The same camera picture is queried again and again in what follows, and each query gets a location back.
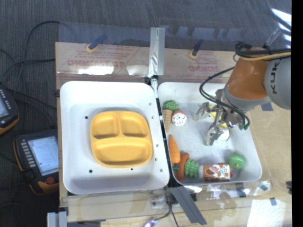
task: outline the gray carpet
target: gray carpet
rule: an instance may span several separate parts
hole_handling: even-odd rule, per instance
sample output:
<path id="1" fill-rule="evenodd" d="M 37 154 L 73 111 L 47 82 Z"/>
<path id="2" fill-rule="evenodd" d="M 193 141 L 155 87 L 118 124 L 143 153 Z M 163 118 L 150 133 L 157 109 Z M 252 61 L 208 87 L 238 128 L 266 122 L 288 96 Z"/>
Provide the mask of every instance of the gray carpet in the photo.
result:
<path id="1" fill-rule="evenodd" d="M 292 0 L 0 0 L 0 77 L 1 83 L 40 102 L 16 93 L 16 100 L 27 100 L 40 109 L 17 100 L 19 123 L 0 135 L 0 226 L 43 227 L 48 212 L 57 211 L 58 194 L 36 196 L 25 184 L 16 160 L 12 139 L 56 125 L 55 62 L 24 63 L 5 71 L 14 61 L 54 59 L 56 41 L 89 42 L 94 37 L 87 27 L 128 27 L 127 37 L 117 44 L 148 46 L 146 34 L 132 28 L 166 28 L 166 47 L 191 49 L 203 39 L 201 49 L 233 51 L 237 41 L 262 46 L 278 27 L 291 26 L 272 9 L 292 14 Z M 41 24 L 27 36 L 34 26 Z M 68 25 L 62 26 L 54 21 Z M 279 36 L 273 47 L 289 46 Z"/>

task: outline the screen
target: screen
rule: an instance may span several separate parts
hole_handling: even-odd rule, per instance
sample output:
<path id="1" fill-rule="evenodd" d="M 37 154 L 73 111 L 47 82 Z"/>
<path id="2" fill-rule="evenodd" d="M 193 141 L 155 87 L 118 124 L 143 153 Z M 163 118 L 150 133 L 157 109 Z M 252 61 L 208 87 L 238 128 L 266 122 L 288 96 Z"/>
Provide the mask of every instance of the screen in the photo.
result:
<path id="1" fill-rule="evenodd" d="M 29 140 L 36 163 L 41 175 L 54 173 L 59 168 L 58 141 L 55 136 Z"/>
<path id="2" fill-rule="evenodd" d="M 3 100 L 0 98 L 0 117 L 6 116 L 8 114 L 9 114 L 9 112 L 6 109 L 6 106 L 3 102 Z"/>

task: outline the blue and yellow clamp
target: blue and yellow clamp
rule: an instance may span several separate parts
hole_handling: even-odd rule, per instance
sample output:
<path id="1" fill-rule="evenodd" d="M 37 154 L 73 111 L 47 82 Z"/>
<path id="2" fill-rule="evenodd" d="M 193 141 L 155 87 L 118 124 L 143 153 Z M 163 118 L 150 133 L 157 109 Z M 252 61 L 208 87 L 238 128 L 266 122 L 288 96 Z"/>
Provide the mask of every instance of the blue and yellow clamp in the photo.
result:
<path id="1" fill-rule="evenodd" d="M 202 45 L 203 40 L 199 40 L 197 44 L 195 44 L 194 48 L 192 49 L 189 57 L 193 60 L 195 60 L 198 56 L 198 51 L 200 50 L 200 47 Z"/>
<path id="2" fill-rule="evenodd" d="M 88 53 L 94 52 L 98 48 L 98 44 L 102 44 L 104 40 L 107 39 L 106 35 L 101 35 L 97 39 L 95 39 L 92 43 L 86 46 L 86 50 Z"/>

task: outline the yellow bowl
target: yellow bowl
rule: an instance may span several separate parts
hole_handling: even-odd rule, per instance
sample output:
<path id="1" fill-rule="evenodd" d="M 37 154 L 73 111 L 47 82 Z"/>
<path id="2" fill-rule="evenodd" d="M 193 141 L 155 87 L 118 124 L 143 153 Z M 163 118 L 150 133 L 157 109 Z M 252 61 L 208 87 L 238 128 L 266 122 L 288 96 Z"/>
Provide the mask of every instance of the yellow bowl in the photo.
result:
<path id="1" fill-rule="evenodd" d="M 130 111 L 97 114 L 90 124 L 94 158 L 103 166 L 134 167 L 152 157 L 152 137 L 146 119 Z"/>

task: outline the toy ice cream cone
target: toy ice cream cone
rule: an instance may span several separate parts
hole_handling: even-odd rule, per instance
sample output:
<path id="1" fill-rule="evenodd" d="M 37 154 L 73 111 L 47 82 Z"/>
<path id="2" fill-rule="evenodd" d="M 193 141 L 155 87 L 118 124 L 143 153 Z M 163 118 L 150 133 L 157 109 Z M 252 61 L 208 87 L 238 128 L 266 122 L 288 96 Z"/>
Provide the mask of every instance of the toy ice cream cone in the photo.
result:
<path id="1" fill-rule="evenodd" d="M 169 132 L 169 129 L 170 129 L 171 116 L 172 116 L 171 110 L 169 110 L 169 109 L 163 110 L 164 126 L 165 126 L 165 131 L 167 133 Z"/>

